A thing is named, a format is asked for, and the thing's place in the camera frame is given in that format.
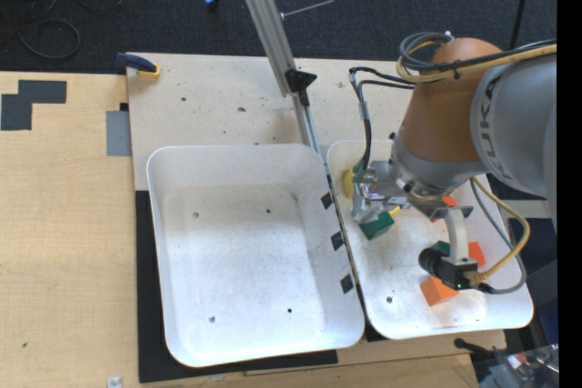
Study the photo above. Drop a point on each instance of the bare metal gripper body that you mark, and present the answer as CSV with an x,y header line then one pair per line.
x,y
386,186

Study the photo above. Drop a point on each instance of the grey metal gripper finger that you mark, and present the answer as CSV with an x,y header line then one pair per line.
x,y
378,209
360,210

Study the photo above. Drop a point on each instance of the green cube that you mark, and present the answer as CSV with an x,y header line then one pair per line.
x,y
377,228
440,246

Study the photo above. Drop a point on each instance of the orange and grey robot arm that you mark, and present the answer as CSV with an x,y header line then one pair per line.
x,y
454,113

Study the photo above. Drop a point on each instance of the yellow cube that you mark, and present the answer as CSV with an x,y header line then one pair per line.
x,y
349,185

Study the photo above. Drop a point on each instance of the orange cube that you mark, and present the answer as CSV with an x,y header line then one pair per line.
x,y
449,201
476,253
437,291

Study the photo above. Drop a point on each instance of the white plastic tray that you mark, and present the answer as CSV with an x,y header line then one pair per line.
x,y
245,259
400,277

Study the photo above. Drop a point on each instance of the pale wood board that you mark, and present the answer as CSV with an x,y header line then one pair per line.
x,y
218,109

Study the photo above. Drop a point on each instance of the black cylinder on white bracket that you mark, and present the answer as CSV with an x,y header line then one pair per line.
x,y
448,270

